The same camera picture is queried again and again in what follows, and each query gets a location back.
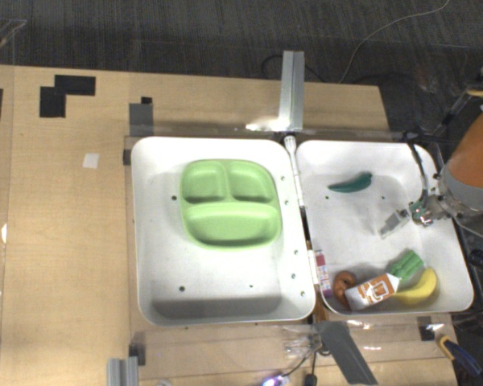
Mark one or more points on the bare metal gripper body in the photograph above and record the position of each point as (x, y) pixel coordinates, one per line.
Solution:
(436, 210)

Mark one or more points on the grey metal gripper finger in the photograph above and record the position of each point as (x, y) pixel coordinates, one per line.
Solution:
(394, 225)

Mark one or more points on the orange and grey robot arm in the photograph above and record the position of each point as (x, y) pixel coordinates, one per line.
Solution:
(477, 155)

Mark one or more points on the white plastic tray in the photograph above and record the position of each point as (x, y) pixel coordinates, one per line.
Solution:
(358, 231)
(225, 288)

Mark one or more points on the light green ribbed vegetable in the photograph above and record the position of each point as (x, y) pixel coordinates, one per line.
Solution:
(406, 264)

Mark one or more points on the dark green pepper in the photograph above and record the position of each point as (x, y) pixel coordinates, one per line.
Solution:
(350, 183)

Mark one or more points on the yellow banana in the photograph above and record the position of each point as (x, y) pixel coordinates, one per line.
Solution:
(420, 290)

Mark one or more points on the white and orange carton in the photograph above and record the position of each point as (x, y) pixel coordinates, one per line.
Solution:
(372, 292)

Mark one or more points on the brown doughnut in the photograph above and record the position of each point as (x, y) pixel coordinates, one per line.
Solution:
(340, 286)

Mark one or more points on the white and pink packet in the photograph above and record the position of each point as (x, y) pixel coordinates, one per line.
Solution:
(322, 272)

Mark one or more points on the green divided plate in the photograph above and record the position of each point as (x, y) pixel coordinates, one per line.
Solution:
(231, 219)

